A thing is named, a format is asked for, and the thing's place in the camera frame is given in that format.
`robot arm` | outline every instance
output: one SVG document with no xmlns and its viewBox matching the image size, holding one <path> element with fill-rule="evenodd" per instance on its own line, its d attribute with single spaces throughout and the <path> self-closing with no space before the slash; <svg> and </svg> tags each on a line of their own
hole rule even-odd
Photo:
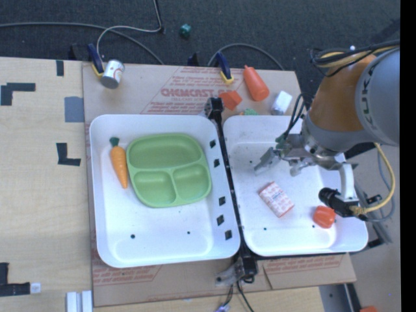
<svg viewBox="0 0 416 312">
<path fill-rule="evenodd" d="M 379 51 L 385 52 L 376 56 Z M 288 130 L 276 139 L 276 147 L 268 149 L 254 170 L 259 174 L 281 160 L 289 162 L 292 176 L 311 165 L 338 170 L 341 191 L 324 188 L 320 200 L 341 216 L 362 215 L 369 210 L 358 207 L 351 164 L 339 160 L 339 155 L 364 142 L 399 146 L 400 47 L 395 42 L 326 53 L 318 62 L 330 69 L 302 121 L 300 134 L 290 134 L 300 117 L 293 115 Z"/>
</svg>

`red object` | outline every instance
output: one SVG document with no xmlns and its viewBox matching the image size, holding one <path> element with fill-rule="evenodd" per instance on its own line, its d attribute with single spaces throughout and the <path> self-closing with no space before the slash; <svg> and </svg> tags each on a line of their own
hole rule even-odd
<svg viewBox="0 0 416 312">
<path fill-rule="evenodd" d="M 235 107 L 238 104 L 240 104 L 242 101 L 242 98 L 235 90 L 222 92 L 221 94 L 218 95 L 218 97 L 222 98 L 222 101 L 224 102 L 224 106 L 230 109 L 231 111 L 233 111 Z"/>
<path fill-rule="evenodd" d="M 242 75 L 244 76 L 248 91 L 252 95 L 253 100 L 262 101 L 268 97 L 270 91 L 253 67 L 245 65 Z"/>
<path fill-rule="evenodd" d="M 377 309 L 374 306 L 369 306 L 369 307 L 360 309 L 359 312 L 377 312 Z"/>
<path fill-rule="evenodd" d="M 335 222 L 335 211 L 332 208 L 319 205 L 313 214 L 313 221 L 324 229 L 329 229 Z"/>
</svg>

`white tray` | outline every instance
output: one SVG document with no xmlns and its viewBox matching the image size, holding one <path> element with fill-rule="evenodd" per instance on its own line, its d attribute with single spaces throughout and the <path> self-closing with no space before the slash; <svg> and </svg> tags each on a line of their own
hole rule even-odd
<svg viewBox="0 0 416 312">
<path fill-rule="evenodd" d="M 316 225 L 312 216 L 323 187 L 341 189 L 338 171 L 318 166 L 304 168 L 292 177 L 289 164 L 280 161 L 273 169 L 254 175 L 254 166 L 289 124 L 288 116 L 232 116 L 224 123 L 244 239 L 252 252 L 262 256 L 328 254 L 354 252 L 367 244 L 364 222 L 336 216 L 330 229 Z M 292 133 L 298 133 L 297 124 Z M 275 181 L 294 202 L 287 214 L 278 218 L 259 197 L 259 190 Z"/>
<path fill-rule="evenodd" d="M 196 203 L 151 208 L 140 202 L 129 182 L 124 190 L 112 169 L 110 137 L 120 145 L 159 133 L 186 133 L 207 157 L 209 195 Z M 225 259 L 237 253 L 240 236 L 215 125 L 202 116 L 99 116 L 90 126 L 97 249 L 106 264 L 140 267 Z"/>
</svg>

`black hole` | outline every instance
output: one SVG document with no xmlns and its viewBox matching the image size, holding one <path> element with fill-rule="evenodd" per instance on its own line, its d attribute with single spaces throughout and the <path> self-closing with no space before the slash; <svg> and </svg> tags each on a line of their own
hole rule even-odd
<svg viewBox="0 0 416 312">
<path fill-rule="evenodd" d="M 226 240 L 232 238 L 232 236 L 233 236 L 233 234 L 232 234 L 231 230 L 227 230 L 226 231 Z"/>
<path fill-rule="evenodd" d="M 221 224 L 223 224 L 224 223 L 224 215 L 221 215 L 221 216 L 219 216 L 217 219 L 216 219 L 216 223 L 220 226 Z"/>
</svg>

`green plate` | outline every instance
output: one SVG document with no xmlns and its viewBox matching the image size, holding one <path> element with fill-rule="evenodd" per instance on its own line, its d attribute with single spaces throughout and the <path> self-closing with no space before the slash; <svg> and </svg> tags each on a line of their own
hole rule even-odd
<svg viewBox="0 0 416 312">
<path fill-rule="evenodd" d="M 156 134 L 132 141 L 127 166 L 137 197 L 150 207 L 200 201 L 211 191 L 205 154 L 186 134 Z"/>
</svg>

